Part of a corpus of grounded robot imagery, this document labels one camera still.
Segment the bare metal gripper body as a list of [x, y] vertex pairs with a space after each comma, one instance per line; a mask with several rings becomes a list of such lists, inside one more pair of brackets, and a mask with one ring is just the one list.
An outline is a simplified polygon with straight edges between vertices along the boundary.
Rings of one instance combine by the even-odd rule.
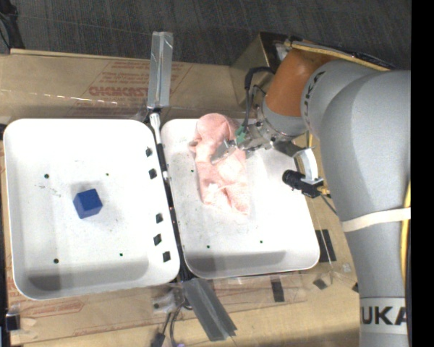
[[292, 137], [280, 133], [265, 121], [256, 121], [246, 126], [241, 125], [236, 131], [236, 144], [240, 150], [293, 151], [292, 140]]

